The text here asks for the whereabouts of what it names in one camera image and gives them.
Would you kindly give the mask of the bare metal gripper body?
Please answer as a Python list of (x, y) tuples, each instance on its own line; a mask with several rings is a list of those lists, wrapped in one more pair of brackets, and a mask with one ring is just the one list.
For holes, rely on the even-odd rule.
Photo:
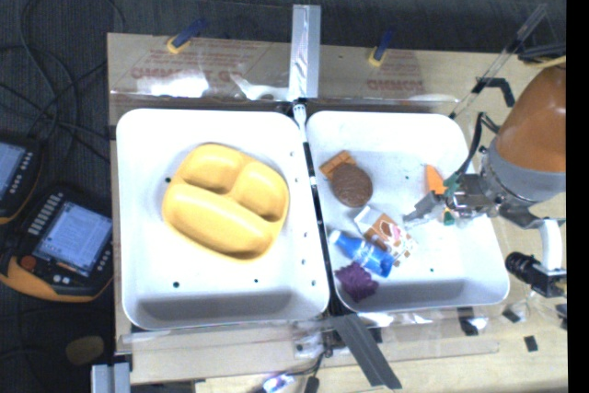
[(445, 203), (459, 218), (498, 215), (501, 184), (487, 174), (454, 173), (444, 180)]

